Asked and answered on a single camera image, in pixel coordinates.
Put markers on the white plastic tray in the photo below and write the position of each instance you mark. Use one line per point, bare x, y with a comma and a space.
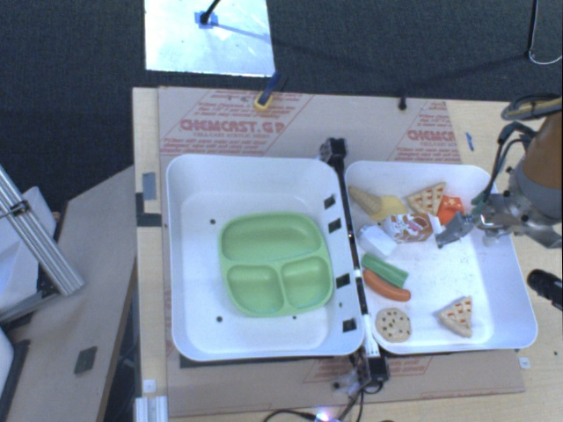
264, 183
440, 275

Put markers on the tan lattice pie slice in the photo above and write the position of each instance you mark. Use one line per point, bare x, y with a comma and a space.
427, 198

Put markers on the orange sausage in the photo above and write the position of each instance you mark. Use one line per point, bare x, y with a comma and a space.
386, 287

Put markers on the black cylinder on white bracket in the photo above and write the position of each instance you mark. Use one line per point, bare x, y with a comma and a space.
545, 285

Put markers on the orange carton with star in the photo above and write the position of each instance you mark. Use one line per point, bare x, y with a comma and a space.
448, 209

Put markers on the white plastic bottle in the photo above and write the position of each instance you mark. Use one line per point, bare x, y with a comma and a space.
376, 240

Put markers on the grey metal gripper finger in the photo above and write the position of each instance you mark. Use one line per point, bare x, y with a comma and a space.
453, 230
496, 235

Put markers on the pizza slice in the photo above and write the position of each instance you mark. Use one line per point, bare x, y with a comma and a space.
457, 317

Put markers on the tan chocolate chip biscuit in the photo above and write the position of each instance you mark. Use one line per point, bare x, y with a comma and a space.
393, 324

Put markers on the green divided plate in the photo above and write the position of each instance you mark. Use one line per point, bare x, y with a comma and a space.
272, 262

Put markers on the brown and white carton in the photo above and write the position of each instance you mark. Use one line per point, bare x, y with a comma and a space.
409, 227

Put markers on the green celery stick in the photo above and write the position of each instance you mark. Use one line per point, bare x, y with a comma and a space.
385, 270

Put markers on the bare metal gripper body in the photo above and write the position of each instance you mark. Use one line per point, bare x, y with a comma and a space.
506, 214

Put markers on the thin black and white rod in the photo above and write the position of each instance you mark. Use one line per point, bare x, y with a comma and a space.
354, 253

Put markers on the brown cardboard board red print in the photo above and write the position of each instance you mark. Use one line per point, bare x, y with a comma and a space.
360, 121

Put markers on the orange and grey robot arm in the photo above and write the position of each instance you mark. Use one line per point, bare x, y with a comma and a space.
545, 156

